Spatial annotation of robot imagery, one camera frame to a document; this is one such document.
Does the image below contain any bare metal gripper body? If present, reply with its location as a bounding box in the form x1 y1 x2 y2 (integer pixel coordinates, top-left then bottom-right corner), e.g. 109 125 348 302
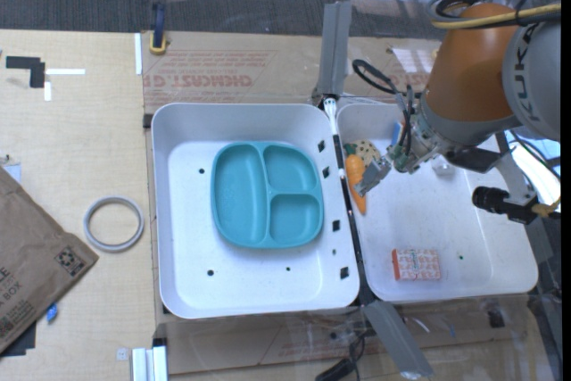
386 118 448 175

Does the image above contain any orange carrot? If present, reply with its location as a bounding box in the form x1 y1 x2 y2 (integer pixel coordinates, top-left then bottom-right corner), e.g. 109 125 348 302
344 153 368 216

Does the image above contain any tan chocolate chip biscuit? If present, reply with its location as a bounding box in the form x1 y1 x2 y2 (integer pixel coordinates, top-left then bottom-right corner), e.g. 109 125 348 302
343 138 383 170

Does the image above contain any white plastic tray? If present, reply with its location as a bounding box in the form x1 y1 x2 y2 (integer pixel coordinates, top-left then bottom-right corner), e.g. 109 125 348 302
335 102 541 305
150 102 362 320

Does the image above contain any orange and white carton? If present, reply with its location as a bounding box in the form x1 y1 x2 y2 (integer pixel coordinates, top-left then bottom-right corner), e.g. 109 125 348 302
391 247 443 282

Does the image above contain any blue divided plate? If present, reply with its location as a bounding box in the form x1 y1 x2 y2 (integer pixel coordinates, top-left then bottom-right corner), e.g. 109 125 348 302
210 141 326 251

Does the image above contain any brown cardboard board red print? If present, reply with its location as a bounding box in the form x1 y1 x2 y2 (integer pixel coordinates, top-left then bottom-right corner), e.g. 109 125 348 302
140 29 539 377

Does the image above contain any white tape roll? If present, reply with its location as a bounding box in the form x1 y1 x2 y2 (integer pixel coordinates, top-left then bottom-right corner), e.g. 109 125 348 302
82 195 145 254

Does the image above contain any brown paper packet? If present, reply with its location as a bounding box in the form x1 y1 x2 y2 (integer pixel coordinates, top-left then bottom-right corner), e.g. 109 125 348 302
0 163 101 357

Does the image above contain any black block with wires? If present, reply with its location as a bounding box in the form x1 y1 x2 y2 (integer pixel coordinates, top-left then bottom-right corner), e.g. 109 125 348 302
315 90 341 109

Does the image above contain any black cylinder on white bracket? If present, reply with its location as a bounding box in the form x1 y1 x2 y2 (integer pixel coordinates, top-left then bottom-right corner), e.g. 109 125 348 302
471 132 542 225

